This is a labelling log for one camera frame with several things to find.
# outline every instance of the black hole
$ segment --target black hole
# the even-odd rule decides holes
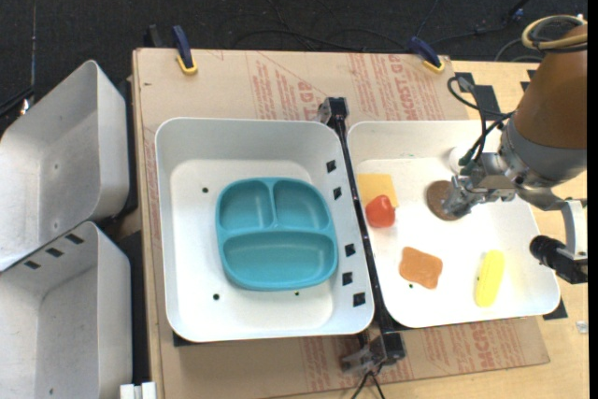
[[[54,258],[60,258],[64,253],[56,248],[49,248],[46,249],[48,254],[51,254]]]
[[[355,245],[353,243],[345,246],[345,255],[351,256],[352,254],[355,254]]]
[[[41,267],[41,265],[37,264],[35,261],[25,262],[25,266],[30,267],[31,269],[37,269]]]
[[[83,240],[79,238],[77,235],[66,235],[65,238],[68,239],[71,243],[75,243],[76,245],[80,245],[81,243],[83,243]]]
[[[365,292],[358,292],[353,294],[353,307],[361,306],[365,304]]]
[[[343,286],[353,282],[353,273],[343,273]]]

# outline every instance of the black metal bracket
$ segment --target black metal bracket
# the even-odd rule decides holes
[[[405,343],[396,322],[392,319],[384,305],[382,298],[382,290],[377,276],[376,264],[374,261],[374,252],[372,251],[372,244],[367,231],[365,217],[363,215],[362,205],[359,199],[357,182],[353,173],[353,167],[349,156],[349,145],[347,143],[347,125],[346,118],[349,115],[349,108],[347,101],[343,97],[328,97],[320,105],[318,109],[317,120],[320,123],[332,128],[338,138],[340,139],[343,150],[343,157],[345,159],[345,167],[347,168],[347,175],[349,177],[349,185],[351,188],[351,197],[353,199],[353,206],[357,215],[357,222],[359,223],[360,232],[362,235],[363,248],[365,251],[365,260],[370,276],[370,283],[372,285],[372,294],[374,296],[374,321],[380,329],[381,346],[383,360],[381,365],[394,364],[397,361],[404,359],[406,356]]]

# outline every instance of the blue plate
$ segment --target blue plate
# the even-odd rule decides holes
[[[231,183],[218,197],[216,233],[227,277],[249,290],[308,288],[328,279],[338,265],[326,201],[298,179]]]

